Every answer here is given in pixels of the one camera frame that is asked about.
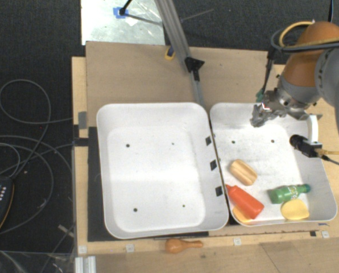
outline white tray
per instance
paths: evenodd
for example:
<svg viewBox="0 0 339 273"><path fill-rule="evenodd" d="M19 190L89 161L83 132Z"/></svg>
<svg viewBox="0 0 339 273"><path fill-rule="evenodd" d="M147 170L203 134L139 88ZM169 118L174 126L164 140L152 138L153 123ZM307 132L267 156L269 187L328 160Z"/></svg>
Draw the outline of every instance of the white tray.
<svg viewBox="0 0 339 273"><path fill-rule="evenodd" d="M140 238L227 223L209 120L200 105L105 105L97 128L110 234Z"/></svg>
<svg viewBox="0 0 339 273"><path fill-rule="evenodd" d="M224 182L241 187L265 206L256 219L238 222L254 226L333 219L337 205L321 159L310 159L289 143L294 134L308 136L307 122L287 116L255 128L250 124L253 105L220 103L210 111ZM243 185L229 172L229 166L236 159L243 160L257 171L258 178L252 186ZM310 212L309 218L302 221L285 220L280 204L272 204L268 195L270 189L295 184L311 186L309 193L299 196Z"/></svg>

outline yellow disc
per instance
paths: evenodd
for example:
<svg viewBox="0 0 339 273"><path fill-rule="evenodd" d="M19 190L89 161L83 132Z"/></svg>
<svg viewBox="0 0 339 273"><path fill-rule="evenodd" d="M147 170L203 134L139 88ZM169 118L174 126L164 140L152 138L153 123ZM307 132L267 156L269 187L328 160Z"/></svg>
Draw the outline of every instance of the yellow disc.
<svg viewBox="0 0 339 273"><path fill-rule="evenodd" d="M303 220L310 216L306 204L300 199L293 199L281 206L281 213L287 220Z"/></svg>
<svg viewBox="0 0 339 273"><path fill-rule="evenodd" d="M251 218L246 216L237 206L233 208L233 214L236 219L240 222L251 221Z"/></svg>

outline small white label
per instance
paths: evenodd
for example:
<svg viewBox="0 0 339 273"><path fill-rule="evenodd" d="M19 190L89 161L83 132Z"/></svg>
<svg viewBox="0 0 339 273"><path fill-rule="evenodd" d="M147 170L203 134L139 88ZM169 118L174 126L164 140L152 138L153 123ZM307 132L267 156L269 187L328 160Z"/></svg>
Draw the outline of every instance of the small white label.
<svg viewBox="0 0 339 273"><path fill-rule="evenodd" d="M321 235L323 236L323 238L330 238L329 232L327 230L321 231Z"/></svg>
<svg viewBox="0 0 339 273"><path fill-rule="evenodd" d="M78 246L78 253L79 254L87 254L88 248L86 246Z"/></svg>
<svg viewBox="0 0 339 273"><path fill-rule="evenodd" d="M127 253L133 253L135 251L135 246L132 243L129 243L128 245L125 246L126 252Z"/></svg>
<svg viewBox="0 0 339 273"><path fill-rule="evenodd" d="M235 246L240 246L242 244L242 240L240 238L233 238L233 242Z"/></svg>

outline blue tape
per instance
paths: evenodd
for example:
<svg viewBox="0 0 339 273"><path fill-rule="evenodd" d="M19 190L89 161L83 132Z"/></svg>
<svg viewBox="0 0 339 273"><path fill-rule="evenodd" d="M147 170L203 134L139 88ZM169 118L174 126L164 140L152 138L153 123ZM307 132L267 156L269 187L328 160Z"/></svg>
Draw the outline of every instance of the blue tape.
<svg viewBox="0 0 339 273"><path fill-rule="evenodd" d="M121 7L114 7L114 8L113 8L113 13L114 13L115 17L118 18L118 19L126 18L126 16L129 15L129 10L126 9L126 10L125 10L125 14L124 14L124 15L120 15L120 14L119 14L119 10L120 10L120 9L121 9Z"/></svg>

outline wooden table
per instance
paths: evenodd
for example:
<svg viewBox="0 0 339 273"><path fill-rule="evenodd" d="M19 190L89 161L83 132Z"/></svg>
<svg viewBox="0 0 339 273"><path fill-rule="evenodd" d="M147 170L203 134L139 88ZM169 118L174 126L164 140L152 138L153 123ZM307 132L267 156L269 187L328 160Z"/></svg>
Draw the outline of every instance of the wooden table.
<svg viewBox="0 0 339 273"><path fill-rule="evenodd" d="M104 104L194 101L188 73L176 60L165 60L165 51L163 46L89 42L86 57L72 58L73 117L80 138L88 137L87 127L96 125L96 112ZM206 62L200 78L207 111L218 102L254 102L263 84L266 52L191 51L193 57ZM276 85L275 76L282 69L274 66L269 89ZM333 108L320 100L309 112L323 114L319 140L324 147L339 150ZM202 238L204 248L169 255L160 239L88 242L88 148L74 147L74 160L78 255L96 255L97 272L339 271L335 267L339 268L339 166L332 163L324 166L338 205L333 221L227 226ZM127 253L127 245L134 245L135 252Z"/></svg>

